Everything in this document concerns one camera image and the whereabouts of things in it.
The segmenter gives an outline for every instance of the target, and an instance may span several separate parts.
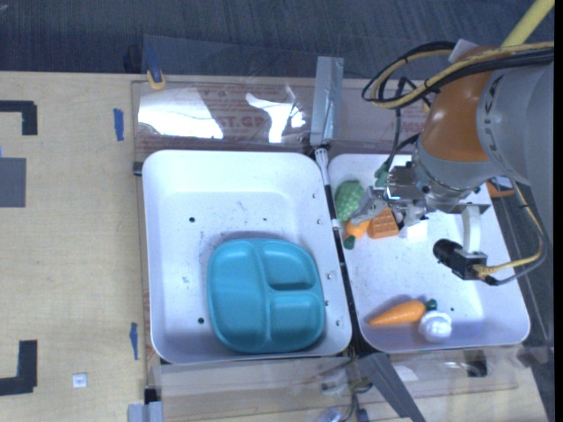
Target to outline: yellow cable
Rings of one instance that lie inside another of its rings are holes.
[[[522,201],[522,203],[524,205],[526,205],[525,209],[526,209],[528,215],[530,216],[531,220],[534,222],[534,224],[539,229],[539,231],[542,232],[543,230],[541,228],[541,225],[537,221],[537,218],[534,215],[534,213],[531,211],[530,207],[527,206],[528,204],[527,204],[525,198],[523,197],[522,192],[520,191],[520,188],[516,184],[515,184],[515,191],[518,193],[518,196],[519,196],[520,200]],[[542,255],[543,249],[544,249],[544,242],[543,242],[543,240],[540,236],[539,237],[539,247],[537,249],[537,253],[535,253],[534,255],[527,257],[527,258],[517,259],[515,261],[509,261],[508,263],[500,264],[500,265],[497,265],[497,266],[485,266],[485,265],[481,265],[481,264],[476,264],[476,265],[473,266],[473,270],[479,274],[479,277],[485,278],[487,275],[490,275],[491,273],[499,272],[502,269],[508,269],[509,267],[524,266],[524,265],[529,264],[533,261],[536,261]]]
[[[519,44],[519,45],[515,45],[515,46],[491,48],[489,50],[477,53],[475,55],[467,56],[466,58],[464,58],[464,59],[462,59],[458,62],[455,62],[454,64],[452,64],[448,68],[444,69],[442,72],[432,76],[431,78],[426,80],[424,82],[424,84],[418,86],[413,91],[408,92],[407,94],[405,94],[401,98],[398,98],[398,99],[393,100],[393,101],[388,101],[388,102],[373,102],[373,103],[374,103],[374,105],[382,107],[382,108],[395,109],[398,106],[406,105],[406,104],[412,102],[415,98],[417,98],[419,95],[421,95],[421,93],[424,92],[426,89],[431,88],[434,84],[436,84],[440,80],[444,79],[448,75],[451,75],[453,72],[456,72],[456,71],[458,71],[458,70],[460,70],[464,67],[467,67],[469,65],[472,65],[474,63],[484,61],[484,60],[489,60],[489,59],[492,59],[492,58],[495,58],[495,57],[501,58],[501,57],[505,57],[506,55],[516,54],[516,53],[521,53],[521,52],[528,52],[528,51],[532,51],[532,50],[541,50],[543,48],[552,48],[552,47],[554,47],[554,42],[537,42],[535,44]],[[385,71],[385,73],[382,74],[371,85],[371,93],[370,93],[371,98],[376,98],[376,92],[377,92],[377,89],[379,88],[379,86],[386,79],[388,79],[389,76],[391,76],[391,74],[395,70],[399,69],[401,66],[403,66],[403,65],[405,65],[408,62],[411,62],[413,60],[420,59],[422,57],[445,55],[445,54],[448,54],[450,52],[451,52],[451,50],[449,50],[449,49],[436,50],[436,51],[433,51],[433,52],[418,53],[418,54],[415,54],[415,55],[408,56],[407,58],[402,58],[402,59],[398,60],[397,62],[392,64]]]
[[[555,0],[536,0],[502,42],[502,46],[523,44],[554,5]]]

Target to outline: toy carrot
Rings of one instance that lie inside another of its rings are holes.
[[[419,300],[409,300],[372,317],[368,324],[372,327],[377,327],[381,325],[419,322],[427,311],[436,309],[437,306],[434,299],[428,300],[426,303]]]
[[[360,222],[357,225],[354,225],[352,221],[348,221],[346,223],[346,227],[344,228],[345,239],[344,239],[344,247],[351,250],[354,248],[355,240],[358,237],[362,237],[368,231],[368,226],[371,220]]]

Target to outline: beige tabletop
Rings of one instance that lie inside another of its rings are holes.
[[[21,115],[0,113],[2,156],[26,158],[26,206],[0,207],[0,379],[16,375],[20,340],[38,342],[37,387],[0,397],[2,421],[122,421],[129,404],[143,401],[147,362],[131,95],[132,82],[140,79],[0,73],[0,100],[32,100],[39,129],[23,136]],[[122,141],[114,109],[123,111]],[[137,359],[131,324],[138,331]],[[87,386],[73,387],[75,374],[87,374]],[[510,389],[415,401],[428,421],[546,420],[531,371],[517,367],[514,381]],[[371,420],[397,418],[385,402],[366,408]],[[194,420],[168,414],[168,420]],[[315,414],[230,420],[315,420]]]

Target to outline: blue plate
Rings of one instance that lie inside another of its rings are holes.
[[[285,353],[314,343],[325,327],[318,270],[302,247],[278,239],[219,245],[208,264],[216,336],[242,353]]]

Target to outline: blue tape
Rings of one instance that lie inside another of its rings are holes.
[[[137,347],[138,336],[137,336],[137,324],[131,322],[131,330],[129,330],[129,339],[131,339],[131,345],[133,346],[133,356],[135,361],[139,359],[139,350]]]
[[[113,127],[115,128],[115,136],[118,141],[123,141],[123,111],[121,109],[113,109]]]

